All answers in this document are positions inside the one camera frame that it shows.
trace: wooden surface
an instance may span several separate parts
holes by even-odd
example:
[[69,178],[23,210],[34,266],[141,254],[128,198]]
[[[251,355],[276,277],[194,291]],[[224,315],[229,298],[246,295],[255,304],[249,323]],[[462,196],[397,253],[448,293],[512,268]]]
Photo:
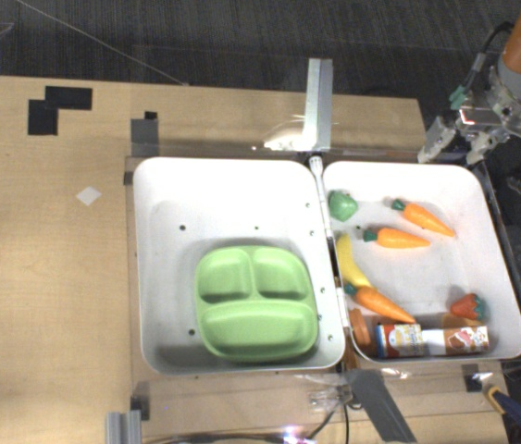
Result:
[[[28,136],[28,100],[43,99],[48,84],[93,88],[93,110],[61,110],[57,137]],[[122,178],[130,119],[143,118],[145,110],[158,113],[164,140],[250,144],[291,124],[303,113],[304,96],[0,79],[0,443],[104,442],[105,414],[127,411],[130,292]],[[333,122],[335,144],[417,150],[424,141],[411,100],[337,96]],[[102,193],[90,206],[76,198],[87,187]],[[503,385],[499,370],[492,379]],[[465,393],[459,371],[449,381],[427,373],[388,380],[420,442],[506,442],[501,417],[481,394]],[[189,387],[172,389],[177,415],[192,422],[194,410],[180,409],[178,400]],[[207,414],[229,420],[239,403],[229,407],[226,396],[206,396]],[[293,406],[307,413],[306,401]],[[247,427],[257,426],[253,413],[239,413]],[[341,439],[340,419],[320,442]],[[351,442],[379,442],[365,412],[353,419]]]

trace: black floor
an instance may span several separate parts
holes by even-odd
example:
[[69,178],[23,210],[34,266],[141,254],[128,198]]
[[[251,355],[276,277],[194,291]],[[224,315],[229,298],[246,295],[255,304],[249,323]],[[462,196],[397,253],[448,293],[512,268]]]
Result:
[[[307,58],[328,57],[335,93],[416,98],[429,125],[488,31],[520,10],[521,0],[0,0],[0,22],[15,23],[0,73],[302,92]],[[505,187],[521,143],[490,165],[505,218],[521,227],[521,196]],[[511,391],[521,399],[521,381]]]

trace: strawberry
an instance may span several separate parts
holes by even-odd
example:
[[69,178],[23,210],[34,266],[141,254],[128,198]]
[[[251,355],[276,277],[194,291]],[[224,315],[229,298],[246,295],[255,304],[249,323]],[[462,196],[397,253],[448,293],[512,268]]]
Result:
[[461,300],[454,302],[450,311],[453,315],[476,321],[484,315],[484,304],[477,294],[471,292],[466,294]]

